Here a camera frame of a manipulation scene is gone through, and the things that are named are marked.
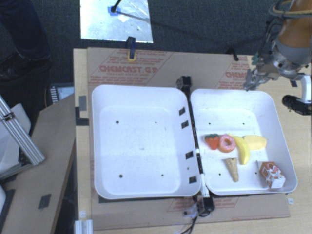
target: strawberry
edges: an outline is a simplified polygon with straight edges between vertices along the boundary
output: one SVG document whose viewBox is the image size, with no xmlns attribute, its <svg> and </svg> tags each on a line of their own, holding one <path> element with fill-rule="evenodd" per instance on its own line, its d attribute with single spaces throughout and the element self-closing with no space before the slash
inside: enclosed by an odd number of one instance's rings
<svg viewBox="0 0 312 234">
<path fill-rule="evenodd" d="M 206 135 L 205 142 L 210 146 L 212 150 L 215 150 L 218 148 L 219 145 L 219 135 L 217 134 Z"/>
</svg>

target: person's leg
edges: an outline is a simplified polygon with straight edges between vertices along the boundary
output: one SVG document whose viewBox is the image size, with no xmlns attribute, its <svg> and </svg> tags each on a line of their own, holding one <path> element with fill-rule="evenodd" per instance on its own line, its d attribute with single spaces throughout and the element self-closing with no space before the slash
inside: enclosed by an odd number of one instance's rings
<svg viewBox="0 0 312 234">
<path fill-rule="evenodd" d="M 46 33 L 30 0 L 0 0 L 0 22 L 22 56 L 28 59 L 50 57 Z"/>
</svg>

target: pink donut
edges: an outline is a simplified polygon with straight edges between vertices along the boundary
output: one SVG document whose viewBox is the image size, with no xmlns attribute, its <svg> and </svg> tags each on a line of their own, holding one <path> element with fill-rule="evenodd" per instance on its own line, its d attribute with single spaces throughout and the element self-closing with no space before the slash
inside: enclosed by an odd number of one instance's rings
<svg viewBox="0 0 312 234">
<path fill-rule="evenodd" d="M 236 147 L 235 140 L 233 137 L 225 134 L 220 136 L 219 150 L 223 153 L 229 153 Z"/>
</svg>

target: shoe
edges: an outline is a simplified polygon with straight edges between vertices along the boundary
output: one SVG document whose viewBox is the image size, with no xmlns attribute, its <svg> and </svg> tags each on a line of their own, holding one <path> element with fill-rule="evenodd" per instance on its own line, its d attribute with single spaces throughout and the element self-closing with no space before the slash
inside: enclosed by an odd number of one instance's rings
<svg viewBox="0 0 312 234">
<path fill-rule="evenodd" d="M 30 60 L 15 52 L 0 61 L 0 83 L 20 82 L 32 73 L 44 71 L 52 66 L 51 58 Z"/>
</svg>

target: silver metal sheet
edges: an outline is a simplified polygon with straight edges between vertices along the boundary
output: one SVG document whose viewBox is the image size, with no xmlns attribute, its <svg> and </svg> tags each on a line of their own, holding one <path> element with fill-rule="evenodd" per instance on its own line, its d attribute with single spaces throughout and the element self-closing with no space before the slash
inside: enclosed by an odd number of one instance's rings
<svg viewBox="0 0 312 234">
<path fill-rule="evenodd" d="M 147 0 L 122 0 L 117 13 L 110 8 L 118 0 L 80 0 L 82 39 L 153 43 Z"/>
</svg>

